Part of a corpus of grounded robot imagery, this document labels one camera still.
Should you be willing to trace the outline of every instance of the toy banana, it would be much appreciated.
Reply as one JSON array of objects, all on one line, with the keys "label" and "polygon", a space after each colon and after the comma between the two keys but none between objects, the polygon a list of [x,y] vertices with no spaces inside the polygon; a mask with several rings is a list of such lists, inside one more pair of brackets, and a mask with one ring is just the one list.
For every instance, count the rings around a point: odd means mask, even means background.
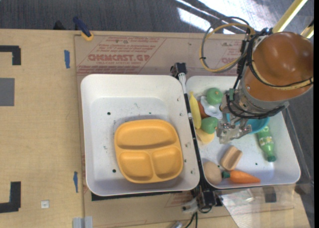
[{"label": "toy banana", "polygon": [[199,106],[196,98],[193,95],[193,92],[191,91],[189,97],[189,105],[190,105],[190,111],[193,116],[193,122],[196,129],[199,129],[201,126],[201,117],[200,117],[200,111]]}]

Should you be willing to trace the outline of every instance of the yellow pole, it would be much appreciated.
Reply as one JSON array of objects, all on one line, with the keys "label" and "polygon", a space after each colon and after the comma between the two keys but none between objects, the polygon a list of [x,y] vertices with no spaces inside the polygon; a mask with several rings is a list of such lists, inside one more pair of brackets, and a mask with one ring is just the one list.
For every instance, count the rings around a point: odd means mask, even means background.
[{"label": "yellow pole", "polygon": [[308,0],[295,0],[273,27],[273,33],[283,31]]},{"label": "yellow pole", "polygon": [[300,34],[306,38],[311,38],[314,35],[314,25],[309,25],[304,29],[304,31]]}]

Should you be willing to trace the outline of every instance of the toy vegetable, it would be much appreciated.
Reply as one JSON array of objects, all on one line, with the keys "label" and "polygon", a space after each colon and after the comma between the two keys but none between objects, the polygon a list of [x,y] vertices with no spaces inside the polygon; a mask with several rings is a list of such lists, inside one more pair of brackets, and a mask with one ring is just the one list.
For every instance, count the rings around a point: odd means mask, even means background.
[{"label": "toy vegetable", "polygon": [[211,184],[218,185],[222,181],[221,171],[215,163],[205,162],[203,168],[205,177]]},{"label": "toy vegetable", "polygon": [[215,138],[215,133],[208,134],[202,129],[196,129],[196,135],[199,137],[203,144],[208,144]]},{"label": "toy vegetable", "polygon": [[207,117],[201,120],[200,128],[204,132],[208,134],[212,134],[215,132],[217,126],[218,126],[218,119],[216,117]]},{"label": "toy vegetable", "polygon": [[201,118],[203,119],[203,118],[209,117],[209,115],[205,113],[204,107],[201,104],[201,102],[198,100],[197,103],[198,103],[198,107],[199,107],[199,112],[200,112]]},{"label": "toy vegetable", "polygon": [[223,94],[218,88],[210,88],[207,91],[206,97],[207,97],[207,102],[210,105],[214,106],[221,103]]},{"label": "toy vegetable", "polygon": [[238,184],[250,184],[250,183],[259,183],[260,179],[256,178],[246,172],[233,170],[230,172],[223,171],[222,178],[230,178],[230,180],[234,183]]}]

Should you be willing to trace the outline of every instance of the black tape marking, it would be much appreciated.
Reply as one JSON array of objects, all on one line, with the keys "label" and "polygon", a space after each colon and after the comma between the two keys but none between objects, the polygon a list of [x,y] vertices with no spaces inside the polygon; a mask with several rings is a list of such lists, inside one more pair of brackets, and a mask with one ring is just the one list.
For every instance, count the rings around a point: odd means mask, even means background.
[{"label": "black tape marking", "polygon": [[0,213],[19,211],[19,208],[21,208],[21,182],[11,182],[9,202],[0,203]]},{"label": "black tape marking", "polygon": [[18,45],[0,45],[0,52],[12,52],[12,65],[21,65],[21,48]]}]

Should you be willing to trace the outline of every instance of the gray carpet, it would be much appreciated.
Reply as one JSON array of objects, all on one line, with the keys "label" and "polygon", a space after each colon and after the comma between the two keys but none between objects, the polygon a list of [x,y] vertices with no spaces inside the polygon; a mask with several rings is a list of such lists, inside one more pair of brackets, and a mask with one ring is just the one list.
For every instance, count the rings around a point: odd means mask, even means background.
[{"label": "gray carpet", "polygon": [[[294,0],[1,0],[0,28],[53,29],[57,20],[74,29],[79,16],[91,30],[203,32],[193,16],[210,23],[224,16],[240,16],[257,30],[273,27]],[[309,0],[286,31],[301,32],[314,18]],[[303,150],[303,181],[312,181],[303,194],[314,226],[314,91],[291,101],[289,112]]]}]

